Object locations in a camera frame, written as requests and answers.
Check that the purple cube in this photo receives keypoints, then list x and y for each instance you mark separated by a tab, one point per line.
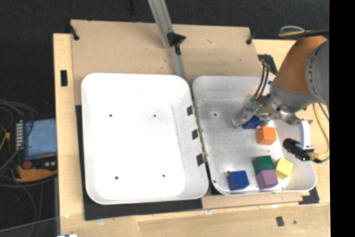
266	179

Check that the orange cube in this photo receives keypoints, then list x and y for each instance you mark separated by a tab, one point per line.
266	135

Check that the green cube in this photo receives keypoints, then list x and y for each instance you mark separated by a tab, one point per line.
263	163

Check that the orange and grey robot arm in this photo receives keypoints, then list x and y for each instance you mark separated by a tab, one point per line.
296	69

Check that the white plastic tray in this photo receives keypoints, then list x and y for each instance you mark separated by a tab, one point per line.
230	147
138	141

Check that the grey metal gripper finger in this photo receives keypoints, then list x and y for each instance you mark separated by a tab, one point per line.
265	118
240	118

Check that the black cylinder on white bracket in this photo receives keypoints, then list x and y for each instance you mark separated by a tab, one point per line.
298	148

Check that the pale wood board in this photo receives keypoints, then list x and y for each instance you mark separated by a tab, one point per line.
124	47

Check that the blue cube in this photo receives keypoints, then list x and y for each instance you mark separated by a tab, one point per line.
251	122
238	180

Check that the yellow cube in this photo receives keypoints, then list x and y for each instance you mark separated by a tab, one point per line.
284	168

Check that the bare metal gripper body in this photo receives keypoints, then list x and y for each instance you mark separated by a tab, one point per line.
280	112

